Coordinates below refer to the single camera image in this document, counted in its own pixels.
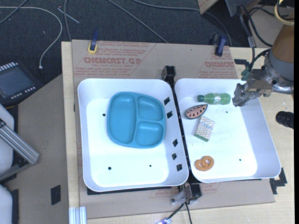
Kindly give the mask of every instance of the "black hole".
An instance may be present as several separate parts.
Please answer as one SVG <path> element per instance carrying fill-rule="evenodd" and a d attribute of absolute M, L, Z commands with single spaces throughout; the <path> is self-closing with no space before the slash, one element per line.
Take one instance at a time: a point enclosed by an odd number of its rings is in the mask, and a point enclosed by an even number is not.
<path fill-rule="evenodd" d="M 181 170 L 183 168 L 182 164 L 177 165 L 177 171 Z"/>
<path fill-rule="evenodd" d="M 172 111 L 167 113 L 167 118 L 169 119 L 172 116 Z"/>
<path fill-rule="evenodd" d="M 173 143 L 173 145 L 175 147 L 176 145 L 178 145 L 178 140 L 174 140 L 172 143 Z"/>
<path fill-rule="evenodd" d="M 170 101 L 169 97 L 164 100 L 164 105 L 166 105 Z"/>
<path fill-rule="evenodd" d="M 177 158 L 177 155 L 176 155 L 176 154 L 173 154 L 173 155 L 172 155 L 172 159 L 175 160 L 176 158 Z"/>

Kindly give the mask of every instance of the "green bottle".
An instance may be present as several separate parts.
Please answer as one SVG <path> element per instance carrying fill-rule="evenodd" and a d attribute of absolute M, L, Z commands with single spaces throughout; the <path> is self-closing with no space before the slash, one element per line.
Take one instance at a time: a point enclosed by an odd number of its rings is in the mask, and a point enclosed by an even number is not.
<path fill-rule="evenodd" d="M 198 95 L 197 100 L 199 102 L 206 102 L 210 105 L 227 105 L 230 103 L 230 95 L 227 93 L 219 94 L 219 93 L 209 93 L 206 95 Z"/>

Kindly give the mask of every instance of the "electronic device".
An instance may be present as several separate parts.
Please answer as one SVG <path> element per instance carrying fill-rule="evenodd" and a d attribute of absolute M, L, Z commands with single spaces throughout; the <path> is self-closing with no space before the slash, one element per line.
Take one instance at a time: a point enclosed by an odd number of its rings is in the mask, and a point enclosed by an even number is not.
<path fill-rule="evenodd" d="M 0 104 L 4 107 L 18 104 L 41 87 L 21 62 L 0 65 Z"/>

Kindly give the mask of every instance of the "black screen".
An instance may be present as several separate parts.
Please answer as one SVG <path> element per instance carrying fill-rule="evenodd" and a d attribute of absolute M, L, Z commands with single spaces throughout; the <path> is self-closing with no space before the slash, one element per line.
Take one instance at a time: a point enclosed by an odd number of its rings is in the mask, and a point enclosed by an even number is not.
<path fill-rule="evenodd" d="M 19 67 L 0 73 L 0 95 L 3 98 L 17 94 L 32 85 L 32 81 Z"/>

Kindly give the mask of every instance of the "blue clamp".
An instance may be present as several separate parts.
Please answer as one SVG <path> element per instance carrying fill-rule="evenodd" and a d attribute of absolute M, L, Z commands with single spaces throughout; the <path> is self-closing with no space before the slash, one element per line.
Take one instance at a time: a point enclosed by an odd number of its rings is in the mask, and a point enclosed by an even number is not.
<path fill-rule="evenodd" d="M 92 39 L 92 42 L 89 43 L 89 46 L 88 46 L 88 52 L 90 54 L 94 54 L 96 51 L 97 51 L 97 40 L 98 40 L 98 35 L 99 35 L 99 31 L 96 30 L 93 34 L 93 39 Z"/>
<path fill-rule="evenodd" d="M 222 56 L 223 47 L 226 43 L 226 40 L 227 40 L 226 35 L 221 35 L 219 37 L 218 46 L 217 46 L 216 51 L 215 51 L 216 56 Z"/>

